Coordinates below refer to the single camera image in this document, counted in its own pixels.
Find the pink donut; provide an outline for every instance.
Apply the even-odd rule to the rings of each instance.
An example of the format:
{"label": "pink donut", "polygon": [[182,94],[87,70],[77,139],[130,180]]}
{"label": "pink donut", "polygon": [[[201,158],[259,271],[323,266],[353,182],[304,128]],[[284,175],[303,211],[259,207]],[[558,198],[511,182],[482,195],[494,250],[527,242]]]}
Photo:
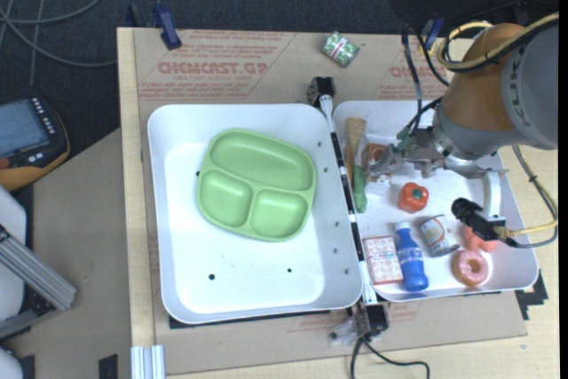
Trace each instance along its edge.
{"label": "pink donut", "polygon": [[452,272],[466,286],[477,286],[487,280],[489,264],[477,251],[461,249],[452,260]]}

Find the green divided tray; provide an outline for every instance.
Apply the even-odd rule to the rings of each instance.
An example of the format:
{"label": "green divided tray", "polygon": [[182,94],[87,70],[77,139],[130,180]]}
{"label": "green divided tray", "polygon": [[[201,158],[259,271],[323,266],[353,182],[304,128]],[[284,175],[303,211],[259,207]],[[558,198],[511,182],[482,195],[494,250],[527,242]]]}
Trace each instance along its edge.
{"label": "green divided tray", "polygon": [[264,241],[297,235],[312,210],[316,169],[300,147],[250,130],[209,142],[197,203],[210,223]]}

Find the plastic bottle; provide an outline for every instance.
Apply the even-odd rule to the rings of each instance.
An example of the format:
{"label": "plastic bottle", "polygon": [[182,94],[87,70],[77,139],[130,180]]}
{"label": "plastic bottle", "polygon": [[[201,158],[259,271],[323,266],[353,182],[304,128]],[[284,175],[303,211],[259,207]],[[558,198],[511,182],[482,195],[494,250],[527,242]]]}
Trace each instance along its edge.
{"label": "plastic bottle", "polygon": [[394,225],[397,231],[398,261],[405,277],[405,287],[409,292],[418,292],[428,287],[428,277],[424,273],[422,251],[410,235],[410,224],[401,221]]}

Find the handheld device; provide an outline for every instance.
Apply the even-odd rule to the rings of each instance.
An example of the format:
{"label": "handheld device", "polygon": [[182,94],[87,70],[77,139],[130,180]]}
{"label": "handheld device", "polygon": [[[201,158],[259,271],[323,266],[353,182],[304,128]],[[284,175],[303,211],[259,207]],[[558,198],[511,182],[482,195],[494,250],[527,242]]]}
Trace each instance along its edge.
{"label": "handheld device", "polygon": [[57,112],[37,92],[0,99],[0,185],[14,191],[57,168],[69,155]]}

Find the can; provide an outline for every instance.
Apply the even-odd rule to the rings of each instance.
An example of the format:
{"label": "can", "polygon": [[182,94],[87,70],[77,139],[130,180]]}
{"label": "can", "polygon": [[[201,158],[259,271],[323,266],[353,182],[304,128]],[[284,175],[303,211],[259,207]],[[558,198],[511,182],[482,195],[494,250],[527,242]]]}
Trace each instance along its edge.
{"label": "can", "polygon": [[335,62],[342,67],[347,67],[359,52],[359,47],[335,31],[329,36],[321,48],[324,54],[327,54]]}
{"label": "can", "polygon": [[434,257],[447,255],[460,247],[452,230],[446,227],[440,219],[443,216],[444,215],[436,215],[435,217],[428,218],[420,226],[422,235],[430,247],[430,253]]}

